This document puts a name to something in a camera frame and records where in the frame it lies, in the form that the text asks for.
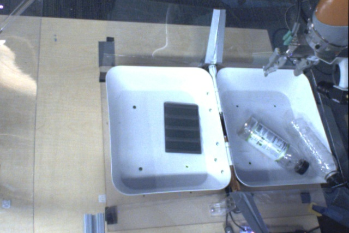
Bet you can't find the black ribbed rectangular pad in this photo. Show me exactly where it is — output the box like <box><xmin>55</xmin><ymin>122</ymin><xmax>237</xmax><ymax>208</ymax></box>
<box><xmin>163</xmin><ymin>101</ymin><xmax>203</xmax><ymax>155</ymax></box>

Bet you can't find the clear plastic bottle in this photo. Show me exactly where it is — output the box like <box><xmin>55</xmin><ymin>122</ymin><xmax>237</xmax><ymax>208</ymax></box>
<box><xmin>290</xmin><ymin>113</ymin><xmax>340</xmax><ymax>187</ymax></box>

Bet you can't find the black cylinder on white bracket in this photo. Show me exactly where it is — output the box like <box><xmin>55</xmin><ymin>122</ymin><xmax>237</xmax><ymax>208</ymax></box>
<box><xmin>317</xmin><ymin>58</ymin><xmax>349</xmax><ymax>104</ymax></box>

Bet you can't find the clear bottle with green label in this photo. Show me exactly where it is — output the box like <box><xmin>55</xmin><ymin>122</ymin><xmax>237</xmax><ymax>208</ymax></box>
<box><xmin>237</xmin><ymin>116</ymin><xmax>310</xmax><ymax>176</ymax></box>

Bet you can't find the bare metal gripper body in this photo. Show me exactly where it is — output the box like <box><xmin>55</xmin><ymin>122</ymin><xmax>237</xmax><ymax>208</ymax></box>
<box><xmin>285</xmin><ymin>23</ymin><xmax>349</xmax><ymax>64</ymax></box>

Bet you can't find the pale wood board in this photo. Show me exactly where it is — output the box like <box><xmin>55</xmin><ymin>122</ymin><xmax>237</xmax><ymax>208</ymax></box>
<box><xmin>98</xmin><ymin>19</ymin><xmax>328</xmax><ymax>233</ymax></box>

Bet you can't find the white plastic tray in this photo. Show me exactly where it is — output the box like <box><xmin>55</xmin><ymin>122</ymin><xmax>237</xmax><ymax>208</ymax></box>
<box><xmin>105</xmin><ymin>65</ymin><xmax>232</xmax><ymax>196</ymax></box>
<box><xmin>215</xmin><ymin>67</ymin><xmax>338</xmax><ymax>188</ymax></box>

